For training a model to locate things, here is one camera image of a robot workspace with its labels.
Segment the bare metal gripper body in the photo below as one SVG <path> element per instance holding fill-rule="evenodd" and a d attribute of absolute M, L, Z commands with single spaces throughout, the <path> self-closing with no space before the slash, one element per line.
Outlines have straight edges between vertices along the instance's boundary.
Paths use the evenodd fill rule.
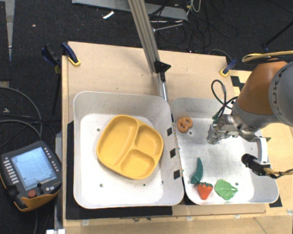
<path fill-rule="evenodd" d="M 251 127 L 243 122 L 239 116 L 231 114 L 224 114 L 219 118 L 218 123 L 214 124 L 214 132 L 225 133 L 224 139 L 239 136 L 247 141 L 251 141 L 258 130 L 259 128 Z"/>

